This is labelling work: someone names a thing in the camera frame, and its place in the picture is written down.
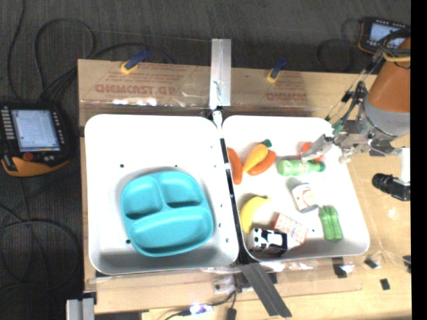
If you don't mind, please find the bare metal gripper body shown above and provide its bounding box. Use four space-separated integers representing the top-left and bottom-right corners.
332 119 403 157

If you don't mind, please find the small red toy food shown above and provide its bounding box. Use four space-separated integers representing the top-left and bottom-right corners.
300 141 325 164

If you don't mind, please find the green bottle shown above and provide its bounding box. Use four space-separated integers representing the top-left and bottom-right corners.
276 158 326 177

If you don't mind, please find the white and orange can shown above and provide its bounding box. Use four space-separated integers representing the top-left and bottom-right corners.
291 182 320 214

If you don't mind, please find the orange carrot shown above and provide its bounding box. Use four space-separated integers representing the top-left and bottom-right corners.
247 149 278 177

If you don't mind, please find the white plastic tray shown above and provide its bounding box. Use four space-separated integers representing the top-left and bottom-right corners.
221 115 372 263
83 113 240 276

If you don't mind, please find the yellow carrot with green top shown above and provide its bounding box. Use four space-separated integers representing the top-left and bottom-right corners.
242 139 273 174

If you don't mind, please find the green bottle pack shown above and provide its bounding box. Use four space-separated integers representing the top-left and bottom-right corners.
318 205 344 241

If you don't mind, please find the orange and white carton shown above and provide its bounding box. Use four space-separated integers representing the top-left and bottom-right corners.
273 212 309 245

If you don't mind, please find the orange sausage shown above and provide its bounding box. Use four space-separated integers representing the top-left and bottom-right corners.
227 147 244 186

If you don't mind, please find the thin black and white rod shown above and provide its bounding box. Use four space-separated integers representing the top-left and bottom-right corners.
212 109 250 263

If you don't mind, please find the yellow banana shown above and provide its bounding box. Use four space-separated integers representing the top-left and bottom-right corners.
239 195 272 235

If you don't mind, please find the black and white carton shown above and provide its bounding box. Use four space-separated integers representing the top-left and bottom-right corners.
249 227 289 257

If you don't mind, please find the blue divided plate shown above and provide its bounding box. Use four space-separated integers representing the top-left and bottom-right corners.
119 169 216 258

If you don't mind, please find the brown cardboard board red print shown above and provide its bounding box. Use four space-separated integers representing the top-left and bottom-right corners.
77 58 412 315

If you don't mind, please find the black cylinder on white bracket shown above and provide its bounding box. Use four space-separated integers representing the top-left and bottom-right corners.
371 147 412 202

